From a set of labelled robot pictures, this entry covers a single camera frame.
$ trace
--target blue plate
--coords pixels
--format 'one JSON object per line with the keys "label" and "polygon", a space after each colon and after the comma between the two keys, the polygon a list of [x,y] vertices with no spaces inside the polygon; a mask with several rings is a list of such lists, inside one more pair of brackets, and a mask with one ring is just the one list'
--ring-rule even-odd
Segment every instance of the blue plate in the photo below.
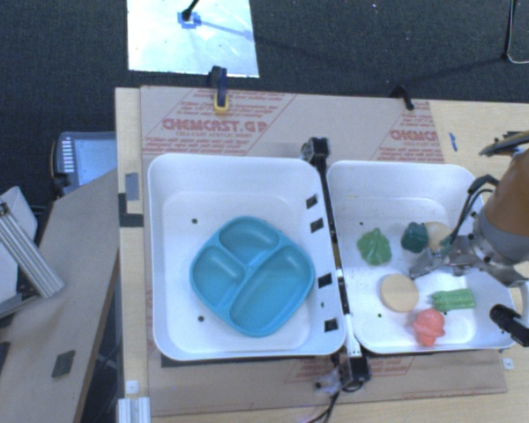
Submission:
{"label": "blue plate", "polygon": [[190,266],[200,300],[251,337],[278,330],[306,299],[314,277],[312,262],[297,245],[253,217],[229,221]]}

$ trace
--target blue mark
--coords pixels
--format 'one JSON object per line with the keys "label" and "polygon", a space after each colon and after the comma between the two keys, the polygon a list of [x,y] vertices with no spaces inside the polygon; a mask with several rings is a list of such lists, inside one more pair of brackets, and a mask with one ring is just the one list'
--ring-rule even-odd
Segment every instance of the blue mark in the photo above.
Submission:
{"label": "blue mark", "polygon": [[192,12],[190,14],[190,20],[187,22],[186,20],[183,20],[183,14],[181,12],[178,12],[176,14],[178,18],[178,23],[182,28],[186,28],[187,30],[190,30],[192,28],[196,29],[197,26],[202,25],[202,18],[197,12]]}
{"label": "blue mark", "polygon": [[451,144],[452,144],[452,148],[454,149],[454,151],[456,152],[458,149],[457,149],[457,139],[455,138],[455,136],[449,132],[449,138],[451,139]]}

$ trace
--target pink toy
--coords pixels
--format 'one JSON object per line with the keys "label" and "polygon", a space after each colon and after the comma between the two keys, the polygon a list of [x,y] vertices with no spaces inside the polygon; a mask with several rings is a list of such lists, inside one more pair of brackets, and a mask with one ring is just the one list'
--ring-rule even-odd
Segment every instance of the pink toy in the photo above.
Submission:
{"label": "pink toy", "polygon": [[444,316],[434,308],[427,308],[417,315],[412,326],[423,346],[433,346],[435,339],[444,335]]}

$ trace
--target dark floor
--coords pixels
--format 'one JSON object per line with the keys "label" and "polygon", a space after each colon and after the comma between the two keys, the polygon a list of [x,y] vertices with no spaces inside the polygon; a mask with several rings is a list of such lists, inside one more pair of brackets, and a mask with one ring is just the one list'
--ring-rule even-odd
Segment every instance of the dark floor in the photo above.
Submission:
{"label": "dark floor", "polygon": [[[509,5],[250,0],[260,78],[229,85],[387,96],[401,84],[413,98],[529,102],[529,64],[501,59]],[[529,0],[515,16],[511,53],[529,59]],[[47,204],[53,141],[113,130],[116,87],[205,84],[129,71],[126,17],[126,0],[0,0],[0,192],[19,185],[30,204]]]}

